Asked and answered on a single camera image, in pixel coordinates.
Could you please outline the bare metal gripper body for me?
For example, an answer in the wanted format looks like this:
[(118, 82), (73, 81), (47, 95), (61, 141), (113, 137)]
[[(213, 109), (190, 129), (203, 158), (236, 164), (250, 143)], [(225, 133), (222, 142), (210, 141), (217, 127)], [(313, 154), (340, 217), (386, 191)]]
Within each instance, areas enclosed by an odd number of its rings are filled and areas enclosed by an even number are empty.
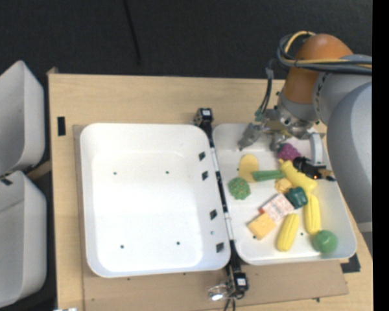
[(303, 121), (282, 109), (268, 109), (262, 118), (263, 126), (266, 130), (281, 133), (299, 140), (310, 139), (313, 122)]

